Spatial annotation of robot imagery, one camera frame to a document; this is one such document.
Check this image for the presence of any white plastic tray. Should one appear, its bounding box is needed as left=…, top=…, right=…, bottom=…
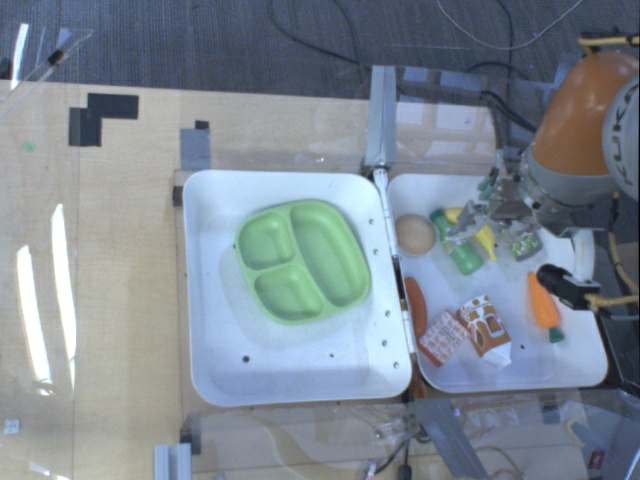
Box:
left=387, top=172, right=610, bottom=395
left=182, top=169, right=414, bottom=408

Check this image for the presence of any green and white can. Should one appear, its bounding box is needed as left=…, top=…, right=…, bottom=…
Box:
left=508, top=227, right=544, bottom=263

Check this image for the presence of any yellow banana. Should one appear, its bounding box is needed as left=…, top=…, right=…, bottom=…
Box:
left=443, top=206, right=500, bottom=263

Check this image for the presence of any black cylinder on white bracket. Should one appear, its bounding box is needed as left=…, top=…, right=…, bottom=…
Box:
left=535, top=226, right=602, bottom=312

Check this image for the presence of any brown and white carton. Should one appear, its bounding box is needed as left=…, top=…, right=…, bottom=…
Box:
left=455, top=294, right=513, bottom=369

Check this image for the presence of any red sausage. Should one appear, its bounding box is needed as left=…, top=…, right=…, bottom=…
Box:
left=403, top=276, right=429, bottom=339

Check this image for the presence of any green bottle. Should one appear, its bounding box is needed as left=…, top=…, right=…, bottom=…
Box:
left=429, top=208, right=485, bottom=276

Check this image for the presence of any orange and white packet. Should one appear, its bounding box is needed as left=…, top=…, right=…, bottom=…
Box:
left=417, top=309, right=471, bottom=368

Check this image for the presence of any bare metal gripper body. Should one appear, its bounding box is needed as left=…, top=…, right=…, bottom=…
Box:
left=487, top=176, right=576, bottom=237

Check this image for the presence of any beige round bread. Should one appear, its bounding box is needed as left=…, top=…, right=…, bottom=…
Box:
left=394, top=214, right=437, bottom=257

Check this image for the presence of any orange carrot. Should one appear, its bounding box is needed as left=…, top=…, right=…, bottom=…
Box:
left=527, top=271, right=566, bottom=344

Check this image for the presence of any green divided plate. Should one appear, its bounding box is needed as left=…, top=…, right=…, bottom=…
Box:
left=233, top=198, right=373, bottom=326

